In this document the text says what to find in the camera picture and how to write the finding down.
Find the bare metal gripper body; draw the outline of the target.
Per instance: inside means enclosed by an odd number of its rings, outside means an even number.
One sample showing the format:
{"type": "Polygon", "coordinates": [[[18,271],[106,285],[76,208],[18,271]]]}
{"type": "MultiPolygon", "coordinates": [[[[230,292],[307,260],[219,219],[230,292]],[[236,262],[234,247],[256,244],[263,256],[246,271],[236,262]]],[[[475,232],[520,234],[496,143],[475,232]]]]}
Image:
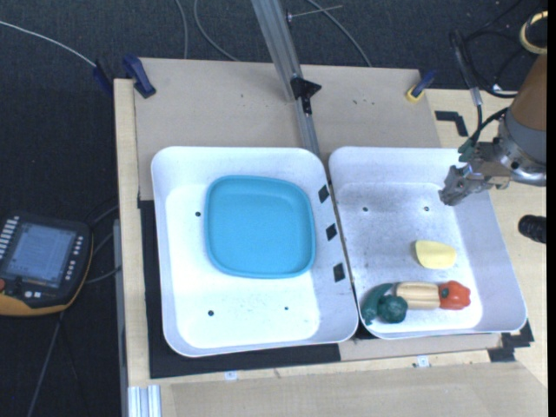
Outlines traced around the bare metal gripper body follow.
{"type": "Polygon", "coordinates": [[[546,186],[546,164],[510,141],[478,142],[468,164],[473,175],[500,189],[510,182],[546,186]]]}

